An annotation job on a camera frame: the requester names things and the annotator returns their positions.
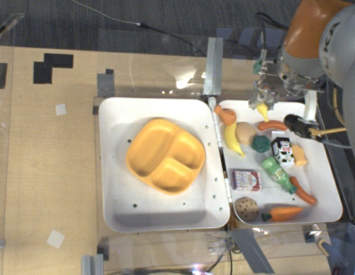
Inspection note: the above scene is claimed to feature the yellow banana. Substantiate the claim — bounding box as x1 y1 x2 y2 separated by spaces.
224 121 247 158

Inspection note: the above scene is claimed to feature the pale wood board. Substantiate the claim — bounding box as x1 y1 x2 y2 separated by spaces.
10 46 334 275

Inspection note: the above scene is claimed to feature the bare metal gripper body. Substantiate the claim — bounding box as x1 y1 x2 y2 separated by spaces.
253 61 326 96

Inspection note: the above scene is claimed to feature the brown chocolate chip biscuit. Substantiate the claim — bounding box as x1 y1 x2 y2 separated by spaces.
234 196 260 223

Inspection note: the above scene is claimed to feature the orange bread slice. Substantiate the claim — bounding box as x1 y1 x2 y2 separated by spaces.
291 144 308 167

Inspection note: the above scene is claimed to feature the green plastic bottle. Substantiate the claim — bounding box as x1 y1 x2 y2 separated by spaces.
260 156 298 195

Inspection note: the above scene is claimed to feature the white plastic tray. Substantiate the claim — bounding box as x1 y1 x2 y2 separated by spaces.
98 96 231 234
216 99 344 226

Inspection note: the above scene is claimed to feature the cow print milk carton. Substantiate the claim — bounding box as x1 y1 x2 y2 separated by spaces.
270 136 296 170

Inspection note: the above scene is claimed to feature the orange divided plate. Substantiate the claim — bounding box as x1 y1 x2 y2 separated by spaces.
126 118 207 196

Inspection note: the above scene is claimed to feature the brown potato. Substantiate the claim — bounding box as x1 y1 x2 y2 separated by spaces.
235 121 258 146

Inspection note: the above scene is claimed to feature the red sausage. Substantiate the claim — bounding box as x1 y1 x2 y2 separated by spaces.
257 120 288 132
289 176 318 206

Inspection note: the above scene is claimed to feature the small yellow toy fruit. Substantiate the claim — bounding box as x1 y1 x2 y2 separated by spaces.
256 101 271 123

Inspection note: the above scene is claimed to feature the red printed packet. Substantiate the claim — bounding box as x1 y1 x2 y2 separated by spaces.
231 168 263 193

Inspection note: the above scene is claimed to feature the thin black and white rod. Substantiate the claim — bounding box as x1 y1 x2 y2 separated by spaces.
208 96 234 203

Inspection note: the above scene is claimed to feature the orange carrot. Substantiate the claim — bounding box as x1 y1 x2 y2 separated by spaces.
260 206 305 223

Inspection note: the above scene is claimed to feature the green broccoli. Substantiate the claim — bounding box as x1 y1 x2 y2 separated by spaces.
251 135 272 154

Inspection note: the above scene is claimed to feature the orange chicken drumstick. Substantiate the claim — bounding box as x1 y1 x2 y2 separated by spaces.
213 105 238 126

